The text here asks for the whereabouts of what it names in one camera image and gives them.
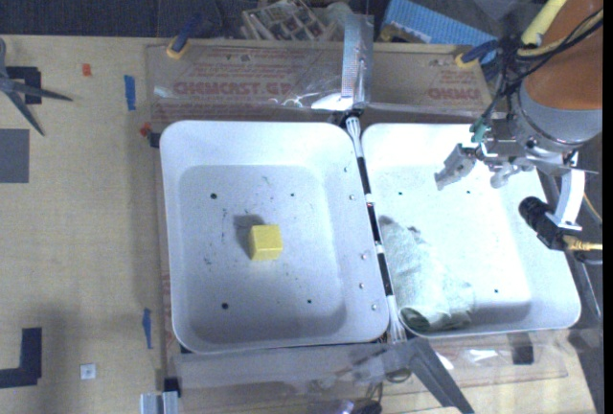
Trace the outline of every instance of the black metal tool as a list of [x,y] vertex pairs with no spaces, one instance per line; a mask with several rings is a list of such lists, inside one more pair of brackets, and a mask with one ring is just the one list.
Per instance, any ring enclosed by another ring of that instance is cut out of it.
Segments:
[[72,101],[71,98],[63,96],[61,94],[57,94],[56,92],[51,92],[49,90],[38,89],[26,85],[20,81],[14,81],[9,78],[9,73],[7,72],[7,66],[4,61],[5,54],[7,52],[7,45],[3,39],[0,39],[0,92],[4,92],[7,94],[11,102],[15,105],[19,112],[23,114],[23,116],[28,120],[28,122],[38,131],[41,135],[45,135],[40,127],[40,124],[30,111],[30,109],[26,106],[26,103],[19,94],[29,95],[33,97],[46,97],[49,99],[56,99],[58,101]]

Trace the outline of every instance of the small white square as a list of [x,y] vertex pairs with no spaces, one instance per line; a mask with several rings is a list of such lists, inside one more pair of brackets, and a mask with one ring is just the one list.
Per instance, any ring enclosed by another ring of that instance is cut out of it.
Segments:
[[87,363],[80,366],[80,379],[93,380],[96,377],[96,363]]

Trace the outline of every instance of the yellow cube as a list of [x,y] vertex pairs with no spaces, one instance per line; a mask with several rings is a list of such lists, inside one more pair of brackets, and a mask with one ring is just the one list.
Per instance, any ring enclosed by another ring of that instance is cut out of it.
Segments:
[[272,261],[277,259],[284,242],[279,225],[254,225],[249,230],[249,257],[252,261]]

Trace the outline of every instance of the gray square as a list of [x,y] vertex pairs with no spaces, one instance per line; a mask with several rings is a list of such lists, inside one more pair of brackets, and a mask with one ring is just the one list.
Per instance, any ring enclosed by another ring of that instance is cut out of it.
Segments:
[[30,131],[0,129],[0,183],[30,182]]

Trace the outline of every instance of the beige tabletop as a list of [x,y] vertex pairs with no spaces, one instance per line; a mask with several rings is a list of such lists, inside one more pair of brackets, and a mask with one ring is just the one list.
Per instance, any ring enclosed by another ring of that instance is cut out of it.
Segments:
[[[0,184],[0,367],[18,365],[23,328],[43,331],[42,378],[37,386],[0,389],[0,410],[138,412],[140,395],[160,389],[166,364],[157,151],[139,132],[149,118],[145,46],[161,40],[4,39],[8,65],[38,67],[44,87],[74,101],[44,100],[32,108],[43,137],[0,96],[0,128],[30,129],[30,182]],[[91,76],[83,75],[84,63]],[[133,111],[125,75],[136,81]],[[153,319],[152,349],[144,309]],[[577,355],[563,341],[556,345],[561,363],[548,378],[492,379],[496,384],[463,392],[483,413],[594,412]],[[90,363],[96,378],[81,379],[80,366]],[[207,412],[198,404],[197,396],[184,396],[182,411]],[[419,388],[386,395],[383,405],[386,413],[454,412],[436,409],[433,396]]]

